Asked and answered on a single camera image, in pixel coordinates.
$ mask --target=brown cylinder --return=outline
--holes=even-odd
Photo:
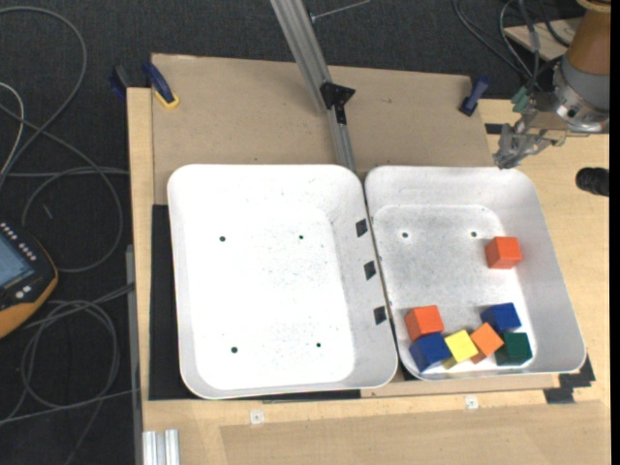
[[[581,72],[609,75],[611,68],[611,14],[588,10],[569,48],[571,65]]]

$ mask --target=orange block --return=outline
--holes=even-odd
[[[405,325],[412,341],[416,341],[423,335],[444,330],[444,321],[442,321],[439,308],[436,305],[419,306],[412,309],[405,316]]]
[[[491,268],[513,268],[522,259],[519,241],[511,236],[495,236],[484,247],[484,254]]]
[[[476,348],[478,348],[478,354],[472,356],[473,363],[483,361],[504,345],[504,340],[488,322],[478,327],[472,332],[470,337],[474,341]]]

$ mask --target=blue block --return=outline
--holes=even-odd
[[[488,307],[480,314],[483,322],[490,323],[497,332],[507,332],[521,327],[521,321],[512,303],[501,303]]]
[[[409,353],[414,358],[420,372],[452,356],[444,336],[439,332],[418,338],[409,348]]]

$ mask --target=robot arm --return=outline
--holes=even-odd
[[[608,132],[611,0],[594,1],[608,4],[581,3],[588,10],[555,67],[553,91],[524,99],[519,120],[503,127],[500,148],[493,156],[500,169],[513,168],[550,145],[561,145],[567,136]]]

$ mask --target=red block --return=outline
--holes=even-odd
[[[423,335],[444,330],[444,321],[442,321],[436,305],[419,306],[412,309],[405,316],[405,325],[412,341],[416,341]]]
[[[490,268],[513,268],[522,259],[519,241],[511,236],[495,236],[484,247],[484,254]]]

